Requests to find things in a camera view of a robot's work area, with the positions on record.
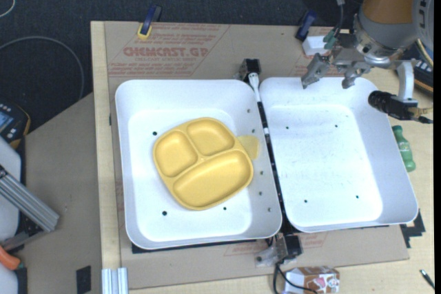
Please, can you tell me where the small white box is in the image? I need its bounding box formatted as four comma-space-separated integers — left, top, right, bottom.
302, 35, 332, 56

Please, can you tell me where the green plastic bottle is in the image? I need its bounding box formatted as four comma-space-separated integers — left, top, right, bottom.
391, 125, 417, 173

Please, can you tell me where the black pen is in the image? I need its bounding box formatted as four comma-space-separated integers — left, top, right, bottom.
419, 269, 435, 289

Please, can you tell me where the white plastic tray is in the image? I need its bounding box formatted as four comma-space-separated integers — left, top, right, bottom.
258, 76, 420, 234
114, 78, 283, 250

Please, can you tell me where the black block with thin wires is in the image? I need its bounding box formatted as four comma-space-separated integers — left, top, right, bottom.
255, 233, 305, 268
236, 58, 262, 81

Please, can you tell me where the black cylinder on white bracket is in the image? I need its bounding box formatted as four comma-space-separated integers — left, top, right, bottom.
367, 60, 420, 121

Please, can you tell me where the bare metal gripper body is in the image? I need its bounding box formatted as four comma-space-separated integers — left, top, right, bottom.
329, 32, 394, 76

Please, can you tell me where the brown cardboard board red print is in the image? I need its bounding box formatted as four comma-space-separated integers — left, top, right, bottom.
103, 21, 411, 290

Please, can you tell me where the brown and white carton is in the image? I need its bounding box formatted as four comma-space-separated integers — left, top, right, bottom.
283, 265, 341, 294

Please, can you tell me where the yellow divided plate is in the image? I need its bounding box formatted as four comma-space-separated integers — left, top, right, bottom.
152, 116, 255, 212

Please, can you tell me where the thin black and white rod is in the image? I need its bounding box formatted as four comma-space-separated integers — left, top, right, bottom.
248, 72, 287, 235

